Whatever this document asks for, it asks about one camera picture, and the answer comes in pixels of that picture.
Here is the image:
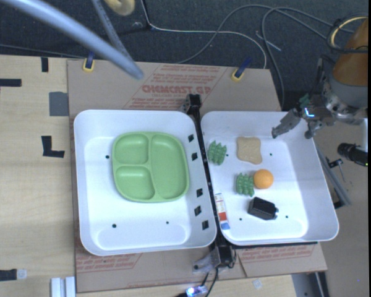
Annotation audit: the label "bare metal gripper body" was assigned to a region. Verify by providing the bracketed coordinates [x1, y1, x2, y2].
[299, 93, 368, 129]

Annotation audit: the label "beige toy bread slice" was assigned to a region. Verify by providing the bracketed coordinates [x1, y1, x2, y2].
[236, 136, 263, 166]

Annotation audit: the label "orange ball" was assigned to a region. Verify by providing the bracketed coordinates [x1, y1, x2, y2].
[253, 168, 275, 190]

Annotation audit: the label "white plastic tray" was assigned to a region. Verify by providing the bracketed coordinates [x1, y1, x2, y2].
[73, 108, 218, 257]
[200, 110, 340, 246]

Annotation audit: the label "green toy grapes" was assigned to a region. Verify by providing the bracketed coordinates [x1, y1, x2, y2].
[207, 140, 228, 166]
[235, 172, 255, 198]

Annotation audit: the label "black box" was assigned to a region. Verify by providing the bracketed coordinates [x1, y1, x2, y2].
[247, 196, 280, 222]

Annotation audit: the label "white red blue carton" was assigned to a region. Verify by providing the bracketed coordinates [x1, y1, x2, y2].
[213, 192, 231, 231]

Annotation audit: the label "green divided plate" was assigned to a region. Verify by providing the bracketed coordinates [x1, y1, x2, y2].
[111, 131, 190, 204]

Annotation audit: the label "brown cardboard board red print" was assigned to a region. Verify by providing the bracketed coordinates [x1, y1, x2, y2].
[66, 59, 328, 294]

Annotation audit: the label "black cylinder on white bracket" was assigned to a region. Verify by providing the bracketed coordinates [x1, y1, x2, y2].
[337, 117, 369, 167]

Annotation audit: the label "black block with thin wires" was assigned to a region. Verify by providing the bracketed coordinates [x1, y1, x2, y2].
[192, 244, 236, 274]
[180, 93, 203, 116]

